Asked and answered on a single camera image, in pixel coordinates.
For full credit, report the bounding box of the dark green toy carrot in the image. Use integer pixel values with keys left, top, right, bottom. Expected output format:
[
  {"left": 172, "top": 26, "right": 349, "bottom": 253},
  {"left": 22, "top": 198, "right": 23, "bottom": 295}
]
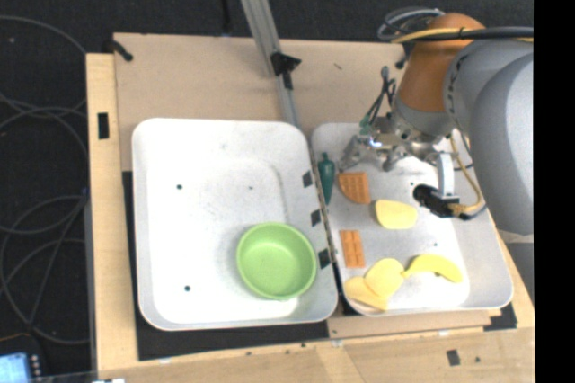
[{"left": 317, "top": 152, "right": 337, "bottom": 207}]

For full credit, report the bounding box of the black cylinder on white bracket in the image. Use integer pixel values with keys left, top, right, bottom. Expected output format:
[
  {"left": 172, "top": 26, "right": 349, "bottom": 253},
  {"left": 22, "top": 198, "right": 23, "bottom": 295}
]
[{"left": 412, "top": 151, "right": 462, "bottom": 219}]

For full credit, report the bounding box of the brown cardboard board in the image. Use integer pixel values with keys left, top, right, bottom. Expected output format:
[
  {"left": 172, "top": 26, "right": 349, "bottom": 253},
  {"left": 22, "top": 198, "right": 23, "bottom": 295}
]
[{"left": 111, "top": 32, "right": 504, "bottom": 340}]

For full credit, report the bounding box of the white plastic tray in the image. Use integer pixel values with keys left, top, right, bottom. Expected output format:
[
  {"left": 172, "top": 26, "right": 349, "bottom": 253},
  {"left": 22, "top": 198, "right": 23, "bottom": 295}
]
[
  {"left": 131, "top": 117, "right": 340, "bottom": 332},
  {"left": 309, "top": 121, "right": 515, "bottom": 318}
]

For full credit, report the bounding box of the orange rounded waffle biscuit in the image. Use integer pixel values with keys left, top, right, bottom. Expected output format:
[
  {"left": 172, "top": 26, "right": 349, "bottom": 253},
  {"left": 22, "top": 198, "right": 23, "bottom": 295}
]
[{"left": 336, "top": 172, "right": 373, "bottom": 207}]

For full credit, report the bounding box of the yellow toy crisp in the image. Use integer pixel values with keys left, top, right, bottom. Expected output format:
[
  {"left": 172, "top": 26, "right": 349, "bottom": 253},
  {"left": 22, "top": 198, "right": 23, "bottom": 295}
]
[
  {"left": 371, "top": 199, "right": 420, "bottom": 231},
  {"left": 343, "top": 276, "right": 390, "bottom": 312},
  {"left": 402, "top": 254, "right": 464, "bottom": 285},
  {"left": 363, "top": 257, "right": 406, "bottom": 298}
]

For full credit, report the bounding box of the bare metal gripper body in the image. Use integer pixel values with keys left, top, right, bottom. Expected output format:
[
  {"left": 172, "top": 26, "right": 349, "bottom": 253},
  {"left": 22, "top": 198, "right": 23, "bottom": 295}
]
[{"left": 358, "top": 116, "right": 452, "bottom": 161}]

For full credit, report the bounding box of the thin black and white rod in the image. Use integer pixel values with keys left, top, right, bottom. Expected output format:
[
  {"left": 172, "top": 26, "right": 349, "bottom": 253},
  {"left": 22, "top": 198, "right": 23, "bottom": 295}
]
[{"left": 308, "top": 138, "right": 339, "bottom": 272}]

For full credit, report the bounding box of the green bowl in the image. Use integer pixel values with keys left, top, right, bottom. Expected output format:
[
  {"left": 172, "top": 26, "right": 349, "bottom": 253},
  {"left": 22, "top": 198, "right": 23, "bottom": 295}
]
[{"left": 235, "top": 222, "right": 319, "bottom": 302}]

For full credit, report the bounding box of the orange rectangular waffle biscuit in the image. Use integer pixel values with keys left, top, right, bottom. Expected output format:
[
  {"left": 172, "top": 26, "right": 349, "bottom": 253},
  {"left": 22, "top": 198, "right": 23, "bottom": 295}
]
[{"left": 339, "top": 229, "right": 367, "bottom": 270}]

